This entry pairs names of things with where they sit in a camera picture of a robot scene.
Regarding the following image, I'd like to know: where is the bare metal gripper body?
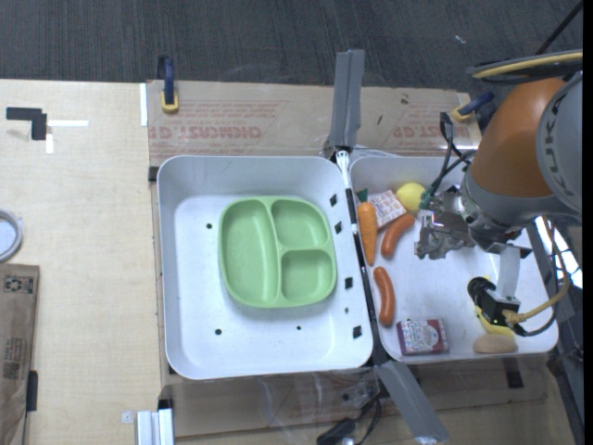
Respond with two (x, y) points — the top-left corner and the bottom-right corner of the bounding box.
(419, 189), (488, 249)

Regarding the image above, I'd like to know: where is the pink and white carton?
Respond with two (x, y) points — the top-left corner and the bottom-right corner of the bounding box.
(395, 318), (450, 357)

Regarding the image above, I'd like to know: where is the white plastic tray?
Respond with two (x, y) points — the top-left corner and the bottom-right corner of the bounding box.
(347, 155), (561, 366)
(156, 155), (375, 381)

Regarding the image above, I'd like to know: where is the orange carrot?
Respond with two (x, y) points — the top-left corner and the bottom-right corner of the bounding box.
(355, 187), (379, 267)

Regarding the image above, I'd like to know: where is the white and red packet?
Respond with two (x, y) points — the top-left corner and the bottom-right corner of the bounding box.
(367, 188), (409, 229)

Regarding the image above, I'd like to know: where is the green divided plate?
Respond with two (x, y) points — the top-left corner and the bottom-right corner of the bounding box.
(218, 195), (338, 310)

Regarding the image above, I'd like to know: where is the black cylinder on white bracket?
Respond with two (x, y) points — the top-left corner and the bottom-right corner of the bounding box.
(466, 241), (534, 329)

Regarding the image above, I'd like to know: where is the yellow lemon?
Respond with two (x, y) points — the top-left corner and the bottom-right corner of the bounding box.
(395, 181), (428, 213)

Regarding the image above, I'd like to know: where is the tan bread roll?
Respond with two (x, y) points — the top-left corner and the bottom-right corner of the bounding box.
(472, 333), (519, 355)

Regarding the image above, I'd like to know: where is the white round ring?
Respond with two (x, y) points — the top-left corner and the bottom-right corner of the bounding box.
(0, 208), (24, 264)

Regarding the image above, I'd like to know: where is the orange sausage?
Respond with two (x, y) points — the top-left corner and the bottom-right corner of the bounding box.
(380, 212), (417, 260)
(372, 266), (397, 327)

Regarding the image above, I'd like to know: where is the brown paper bag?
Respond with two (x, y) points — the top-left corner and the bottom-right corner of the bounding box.
(0, 262), (41, 445)

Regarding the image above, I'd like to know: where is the brown cardboard board red print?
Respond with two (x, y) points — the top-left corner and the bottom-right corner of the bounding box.
(145, 80), (562, 439)

